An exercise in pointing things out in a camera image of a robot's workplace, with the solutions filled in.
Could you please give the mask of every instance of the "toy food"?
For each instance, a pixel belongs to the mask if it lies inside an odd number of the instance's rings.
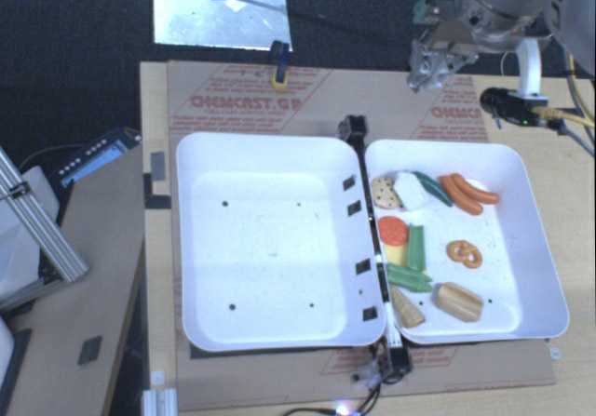
[[[386,266],[386,272],[389,284],[404,287],[412,292],[432,292],[432,286],[429,284],[432,278],[422,272],[393,264]]]
[[[400,197],[403,206],[409,211],[422,208],[428,202],[425,188],[412,173],[398,173],[393,189]]]
[[[436,303],[441,310],[465,322],[477,321],[484,306],[481,297],[453,282],[440,286]]]
[[[484,210],[482,205],[464,195],[464,193],[455,185],[454,179],[451,176],[441,176],[439,182],[449,197],[452,198],[456,206],[474,216],[482,214],[482,211]]]
[[[452,261],[462,262],[468,269],[478,269],[482,265],[481,252],[467,241],[450,242],[447,255]]]
[[[389,246],[402,246],[408,242],[408,225],[395,216],[385,216],[378,222],[379,238]]]
[[[424,272],[427,269],[425,228],[424,226],[410,226],[408,234],[408,268]]]
[[[499,202],[499,195],[497,193],[483,191],[482,189],[472,186],[461,174],[454,173],[451,177],[454,180],[455,186],[457,186],[459,190],[470,199],[474,199],[475,201],[484,204],[496,204]]]
[[[412,329],[427,321],[420,309],[411,303],[408,298],[395,287],[390,286],[391,300],[393,301],[393,308],[400,316],[401,325],[406,329]]]
[[[435,196],[437,199],[439,199],[449,207],[454,205],[454,202],[451,200],[449,195],[445,193],[445,190],[442,188],[442,186],[438,184],[435,180],[433,180],[426,174],[421,173],[420,171],[415,171],[413,175],[416,178],[418,178],[420,184],[422,184],[422,187],[425,188],[425,191],[427,191],[427,193]]]
[[[385,251],[385,257],[387,258],[388,262],[395,265],[401,265],[402,267],[405,267],[408,264],[408,249],[405,244],[402,246],[389,246],[388,244],[384,244],[383,250]]]
[[[372,201],[379,208],[395,209],[401,207],[401,201],[393,189],[393,181],[385,176],[371,181]]]

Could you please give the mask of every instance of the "yellow cable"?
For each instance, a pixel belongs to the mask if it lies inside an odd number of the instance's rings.
[[[583,116],[578,116],[576,114],[569,114],[564,112],[563,110],[559,110],[557,108],[549,108],[549,107],[532,107],[532,112],[537,114],[541,120],[557,120],[557,119],[565,119],[570,120],[572,122],[579,123],[584,127],[590,127],[594,129],[594,122],[588,118],[584,118]]]
[[[583,110],[584,114],[586,114],[586,116],[593,122],[594,115],[586,106],[586,103],[584,102],[584,99],[581,96],[581,93],[579,92],[579,88],[577,87],[576,62],[574,61],[574,57],[570,53],[567,53],[567,67],[569,68],[569,71],[572,72],[572,74],[570,75],[571,87],[573,88],[577,96],[577,101],[579,101],[579,105],[581,106],[581,109]]]

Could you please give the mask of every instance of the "blue clamp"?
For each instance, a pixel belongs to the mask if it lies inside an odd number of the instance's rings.
[[[281,41],[273,41],[269,49],[267,62],[275,65],[275,71],[272,77],[274,88],[285,88],[288,85],[288,57],[290,56],[290,44]]]

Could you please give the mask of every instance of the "toy pretzel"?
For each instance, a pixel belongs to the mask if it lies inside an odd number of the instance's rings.
[[[468,269],[478,269],[482,265],[481,252],[467,241],[450,243],[447,246],[447,255],[452,261],[462,262]]]

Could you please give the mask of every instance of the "plastic sausage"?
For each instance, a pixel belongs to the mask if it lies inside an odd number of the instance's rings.
[[[465,212],[478,216],[482,214],[484,208],[482,204],[470,199],[457,187],[454,179],[451,176],[441,176],[439,178],[440,185],[443,187],[445,192],[451,197],[455,205],[463,209]]]
[[[457,186],[459,190],[467,197],[475,199],[476,201],[484,204],[496,204],[499,202],[499,195],[497,193],[483,191],[482,189],[472,186],[464,179],[461,174],[454,173],[451,175],[451,177],[454,180],[455,186]]]

